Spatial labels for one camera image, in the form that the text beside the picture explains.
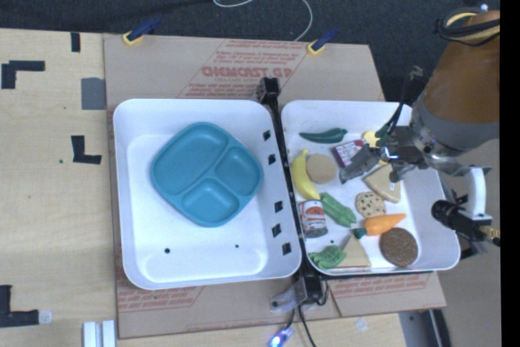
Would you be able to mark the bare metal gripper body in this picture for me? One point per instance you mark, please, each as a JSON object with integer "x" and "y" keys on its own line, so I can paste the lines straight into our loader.
{"x": 422, "y": 152}

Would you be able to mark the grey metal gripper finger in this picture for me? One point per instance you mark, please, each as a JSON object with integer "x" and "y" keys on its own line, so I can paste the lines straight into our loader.
{"x": 400, "y": 171}
{"x": 359, "y": 164}

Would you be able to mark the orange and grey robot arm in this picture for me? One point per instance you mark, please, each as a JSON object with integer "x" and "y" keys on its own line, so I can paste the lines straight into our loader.
{"x": 463, "y": 85}

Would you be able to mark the purple and white packet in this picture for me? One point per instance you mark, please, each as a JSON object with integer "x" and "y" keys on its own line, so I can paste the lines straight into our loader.
{"x": 345, "y": 152}

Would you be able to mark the tan bread wedge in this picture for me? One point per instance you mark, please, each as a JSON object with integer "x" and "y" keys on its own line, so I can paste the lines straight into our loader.
{"x": 386, "y": 185}

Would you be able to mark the yellow and green corn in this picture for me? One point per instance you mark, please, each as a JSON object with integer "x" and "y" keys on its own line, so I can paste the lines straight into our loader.
{"x": 370, "y": 137}

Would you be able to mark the white plastic tray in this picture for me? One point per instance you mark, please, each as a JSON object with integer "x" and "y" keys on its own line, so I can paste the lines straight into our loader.
{"x": 154, "y": 256}
{"x": 426, "y": 199}

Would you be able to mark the tan round biscuit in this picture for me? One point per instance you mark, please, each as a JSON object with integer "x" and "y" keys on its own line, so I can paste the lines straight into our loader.
{"x": 321, "y": 170}

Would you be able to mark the chocolate chip cookie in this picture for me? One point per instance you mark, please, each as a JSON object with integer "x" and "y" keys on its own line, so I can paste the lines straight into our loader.
{"x": 369, "y": 205}

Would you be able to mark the green chili pepper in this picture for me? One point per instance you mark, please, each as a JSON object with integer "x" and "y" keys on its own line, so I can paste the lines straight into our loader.
{"x": 323, "y": 135}

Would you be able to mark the green pea pods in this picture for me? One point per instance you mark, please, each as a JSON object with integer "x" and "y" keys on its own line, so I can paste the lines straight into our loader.
{"x": 337, "y": 209}

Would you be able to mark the orange carrot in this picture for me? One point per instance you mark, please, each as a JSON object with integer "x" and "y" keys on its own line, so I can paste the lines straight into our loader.
{"x": 382, "y": 224}

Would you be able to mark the yellow banana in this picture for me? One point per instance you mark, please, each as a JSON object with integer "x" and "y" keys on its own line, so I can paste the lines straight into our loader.
{"x": 302, "y": 179}

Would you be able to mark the red and white can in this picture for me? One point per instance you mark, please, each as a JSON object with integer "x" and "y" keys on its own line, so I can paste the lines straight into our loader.
{"x": 313, "y": 218}

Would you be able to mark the brown round patty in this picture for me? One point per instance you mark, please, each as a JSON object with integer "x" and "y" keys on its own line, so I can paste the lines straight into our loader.
{"x": 399, "y": 248}

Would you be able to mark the pale yellow cheese wedge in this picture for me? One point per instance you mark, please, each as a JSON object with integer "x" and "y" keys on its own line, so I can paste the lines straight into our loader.
{"x": 357, "y": 256}

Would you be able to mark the green lettuce leaf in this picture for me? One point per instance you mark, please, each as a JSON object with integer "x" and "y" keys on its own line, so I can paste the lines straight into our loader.
{"x": 327, "y": 257}

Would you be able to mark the blue divided plate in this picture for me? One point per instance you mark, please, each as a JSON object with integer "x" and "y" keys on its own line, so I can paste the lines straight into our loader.
{"x": 195, "y": 166}

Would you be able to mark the brown cardboard board red print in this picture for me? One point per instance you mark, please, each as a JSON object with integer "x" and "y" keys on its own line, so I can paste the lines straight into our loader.
{"x": 170, "y": 65}

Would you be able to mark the black cylinder on white bracket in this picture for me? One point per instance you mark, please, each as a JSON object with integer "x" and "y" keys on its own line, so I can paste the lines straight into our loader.
{"x": 463, "y": 217}

